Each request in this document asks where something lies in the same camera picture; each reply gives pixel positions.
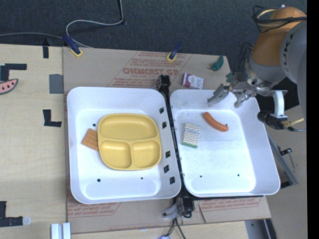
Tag black cylinder on white bracket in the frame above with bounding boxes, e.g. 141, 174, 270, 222
257, 90, 289, 130

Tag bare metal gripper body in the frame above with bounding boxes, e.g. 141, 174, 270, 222
228, 71, 274, 97

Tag orange sausage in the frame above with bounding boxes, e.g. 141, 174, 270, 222
203, 112, 229, 132

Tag white plastic tray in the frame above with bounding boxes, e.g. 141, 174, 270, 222
169, 88, 281, 198
66, 86, 182, 205

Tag pink watermelon slice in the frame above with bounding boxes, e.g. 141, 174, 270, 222
0, 78, 19, 95

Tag white and green carton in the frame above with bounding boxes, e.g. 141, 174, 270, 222
181, 122, 201, 149

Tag orange waffle biscuit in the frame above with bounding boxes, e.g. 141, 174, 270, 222
81, 128, 100, 151

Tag yellow divided plate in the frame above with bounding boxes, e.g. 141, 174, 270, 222
97, 113, 162, 171

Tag green curved toy vegetable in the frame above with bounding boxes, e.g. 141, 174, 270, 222
210, 55, 224, 72

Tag brown cardboard board red print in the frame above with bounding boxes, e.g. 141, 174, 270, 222
62, 46, 272, 235

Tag black block with wires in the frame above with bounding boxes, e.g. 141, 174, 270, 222
161, 195, 195, 220
152, 75, 171, 92

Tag red and white carton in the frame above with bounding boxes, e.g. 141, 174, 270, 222
181, 72, 205, 90

